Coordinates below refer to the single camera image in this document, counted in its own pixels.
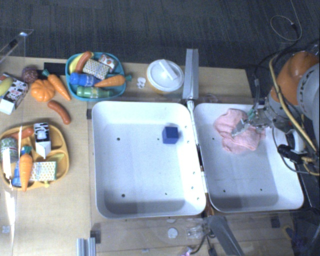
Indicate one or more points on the white lidded yellow container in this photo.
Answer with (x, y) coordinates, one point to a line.
(165, 76)

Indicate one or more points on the green patterned can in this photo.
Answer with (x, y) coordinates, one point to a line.
(8, 150)

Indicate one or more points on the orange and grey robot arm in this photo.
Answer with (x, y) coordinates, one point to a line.
(292, 75)

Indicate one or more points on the orange pumpkin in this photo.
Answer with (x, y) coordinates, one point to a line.
(42, 90)

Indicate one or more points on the orange carrot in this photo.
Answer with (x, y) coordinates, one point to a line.
(110, 81)
(25, 170)
(58, 86)

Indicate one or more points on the yellow corn cob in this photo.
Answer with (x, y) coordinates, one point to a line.
(5, 86)

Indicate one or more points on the blue divided plate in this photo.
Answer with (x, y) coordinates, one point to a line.
(120, 91)

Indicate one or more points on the blue bottle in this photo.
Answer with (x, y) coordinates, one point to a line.
(16, 178)
(82, 79)

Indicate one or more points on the round white cap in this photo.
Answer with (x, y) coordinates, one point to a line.
(172, 232)

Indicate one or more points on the purple grapes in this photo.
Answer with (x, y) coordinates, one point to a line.
(29, 74)

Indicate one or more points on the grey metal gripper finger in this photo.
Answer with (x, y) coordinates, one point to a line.
(239, 127)

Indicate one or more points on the blue cube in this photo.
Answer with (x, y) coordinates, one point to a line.
(170, 135)

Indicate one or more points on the patterned carton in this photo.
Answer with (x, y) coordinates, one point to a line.
(43, 171)
(96, 68)

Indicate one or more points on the white plastic tray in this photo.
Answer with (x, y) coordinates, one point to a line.
(150, 170)
(250, 180)

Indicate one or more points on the pink cloth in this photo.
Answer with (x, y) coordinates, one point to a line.
(240, 142)

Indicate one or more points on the black cylinder on white bracket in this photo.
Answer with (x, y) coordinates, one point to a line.
(291, 151)

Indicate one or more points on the yellow divided plate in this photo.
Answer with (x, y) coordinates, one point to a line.
(61, 147)

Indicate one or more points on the brown sausage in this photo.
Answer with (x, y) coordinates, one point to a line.
(26, 133)
(60, 112)
(83, 60)

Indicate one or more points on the small white object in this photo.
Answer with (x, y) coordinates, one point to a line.
(141, 83)

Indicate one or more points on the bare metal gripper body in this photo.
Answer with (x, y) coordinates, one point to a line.
(261, 117)

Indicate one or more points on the green bottle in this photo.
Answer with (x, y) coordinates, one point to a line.
(92, 92)

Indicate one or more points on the white can with orange print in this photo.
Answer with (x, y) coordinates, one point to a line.
(108, 61)

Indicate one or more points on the yellow banana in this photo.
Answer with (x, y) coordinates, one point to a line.
(73, 63)

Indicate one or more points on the clear plastic bottle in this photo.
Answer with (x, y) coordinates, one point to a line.
(196, 231)

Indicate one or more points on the cow print milk carton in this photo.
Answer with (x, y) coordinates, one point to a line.
(42, 140)

